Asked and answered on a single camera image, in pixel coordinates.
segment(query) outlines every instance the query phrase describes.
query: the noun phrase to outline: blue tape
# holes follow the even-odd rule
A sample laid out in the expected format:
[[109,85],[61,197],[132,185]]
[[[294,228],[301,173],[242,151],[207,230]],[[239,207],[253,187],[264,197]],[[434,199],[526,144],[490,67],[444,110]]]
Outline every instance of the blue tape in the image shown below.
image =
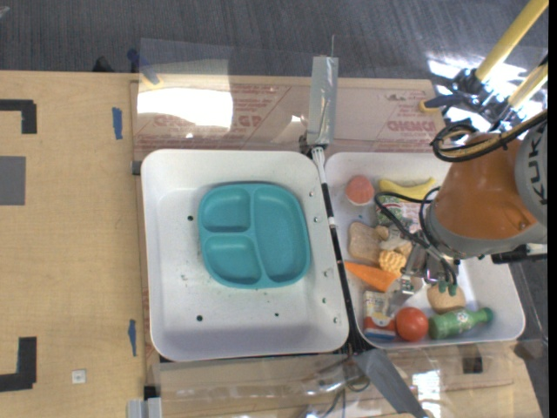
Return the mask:
[[133,356],[138,355],[138,348],[136,346],[136,321],[130,319],[130,325],[128,326],[128,336],[130,336],[131,352]]
[[116,107],[112,107],[112,127],[116,139],[122,139],[122,111]]

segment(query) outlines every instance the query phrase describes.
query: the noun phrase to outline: toy egg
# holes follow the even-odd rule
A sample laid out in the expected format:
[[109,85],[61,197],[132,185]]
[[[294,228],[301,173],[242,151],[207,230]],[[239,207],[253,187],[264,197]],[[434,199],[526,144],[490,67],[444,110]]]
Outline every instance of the toy egg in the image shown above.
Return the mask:
[[366,206],[373,200],[375,189],[364,175],[356,175],[346,185],[345,195],[355,206]]

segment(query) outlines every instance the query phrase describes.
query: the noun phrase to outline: wire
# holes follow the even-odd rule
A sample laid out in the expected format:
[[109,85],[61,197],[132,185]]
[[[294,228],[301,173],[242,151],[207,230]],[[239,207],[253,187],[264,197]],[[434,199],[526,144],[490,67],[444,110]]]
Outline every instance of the wire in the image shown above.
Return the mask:
[[394,225],[396,225],[399,230],[402,232],[402,237],[401,238],[408,238],[411,241],[413,241],[414,243],[417,243],[421,246],[423,246],[424,248],[428,248],[429,247],[429,243],[427,243],[426,241],[424,241],[423,239],[421,239],[418,234],[415,233],[411,233],[406,226],[404,226],[402,224],[402,222],[396,218],[396,216],[387,208],[385,207],[385,205],[383,205],[383,203],[381,202],[380,198],[381,197],[395,197],[398,199],[403,199],[404,201],[409,201],[411,203],[419,203],[421,204],[424,200],[422,199],[412,199],[410,197],[406,197],[404,195],[400,195],[399,193],[396,192],[377,192],[375,193],[375,196],[373,197],[375,204],[377,205],[377,207],[381,210],[381,212],[383,214],[385,214],[385,216],[390,219]]
[[[408,238],[409,240],[411,240],[412,242],[422,246],[424,249],[430,249],[433,246],[433,249],[436,250],[436,253],[434,253],[435,258],[441,263],[441,265],[443,266],[443,270],[445,272],[445,278],[447,281],[452,280],[454,285],[457,285],[457,276],[456,276],[456,272],[453,270],[453,268],[451,267],[451,265],[449,264],[449,262],[446,261],[446,259],[444,259],[442,257],[442,255],[440,255],[439,251],[437,251],[437,248],[435,247],[435,240],[433,240],[433,238],[431,237],[431,235],[427,232],[426,229],[426,221],[425,221],[425,217],[424,217],[424,207],[427,204],[432,203],[432,199],[429,199],[429,197],[431,196],[432,193],[437,192],[440,189],[440,187],[435,187],[433,188],[431,191],[429,191],[426,196],[423,199],[412,199],[410,197],[407,197],[405,195],[401,195],[399,193],[396,192],[377,192],[374,196],[374,200],[375,200],[375,204],[377,205],[377,207],[381,210],[382,213],[385,214],[385,216],[387,218],[389,218],[394,225],[396,225],[400,232],[402,233],[402,237],[401,238]],[[381,202],[380,198],[381,197],[396,197],[398,199],[403,199],[404,201],[409,201],[411,203],[418,203],[419,204],[419,226],[422,230],[422,232],[424,233],[424,235],[426,236],[426,240],[423,240],[417,233],[411,233],[403,224],[402,222],[396,218],[396,216],[385,206],[383,205],[383,203]]]
[[480,142],[454,147],[443,147],[443,143],[448,139],[453,139],[457,136],[461,137],[466,133],[477,132],[476,129],[472,131],[469,125],[459,125],[457,123],[456,125],[449,125],[441,130],[435,136],[430,145],[433,148],[433,154],[442,161],[451,163],[468,161],[469,159],[486,155],[500,147],[506,147],[508,143],[519,137],[525,131],[544,122],[547,122],[547,109],[541,111],[535,116],[532,116],[523,123],[516,125],[509,131],[505,131],[498,135],[490,135],[489,138],[483,139]]
[[361,393],[364,390],[366,390],[370,385],[372,384],[371,380],[368,378],[367,381],[364,383],[364,385],[362,387],[354,387],[354,384],[352,382],[347,382],[346,386],[348,388],[350,388],[353,392],[355,393]]
[[331,406],[327,409],[327,411],[323,414],[323,416],[321,416],[321,418],[326,418],[331,414],[334,408],[337,407],[337,402],[339,402],[341,396],[342,396],[342,416],[344,417],[345,409],[346,409],[346,390],[343,388],[334,396],[334,400],[332,400]]

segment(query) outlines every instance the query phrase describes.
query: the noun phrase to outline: yellow banana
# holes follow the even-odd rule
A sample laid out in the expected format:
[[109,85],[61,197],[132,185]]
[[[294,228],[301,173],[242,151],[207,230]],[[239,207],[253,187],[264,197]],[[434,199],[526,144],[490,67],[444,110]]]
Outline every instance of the yellow banana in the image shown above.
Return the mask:
[[433,177],[430,177],[430,179],[425,183],[411,186],[399,185],[390,179],[380,179],[379,190],[381,192],[395,192],[411,199],[423,199],[433,188],[434,184],[435,179]]

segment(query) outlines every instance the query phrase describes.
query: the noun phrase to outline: toy tomato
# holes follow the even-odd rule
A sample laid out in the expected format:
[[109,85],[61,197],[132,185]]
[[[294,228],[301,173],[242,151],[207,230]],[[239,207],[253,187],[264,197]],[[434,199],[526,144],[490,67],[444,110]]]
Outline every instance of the toy tomato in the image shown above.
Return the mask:
[[423,339],[429,328],[427,316],[415,307],[401,308],[396,315],[395,322],[397,334],[410,342]]

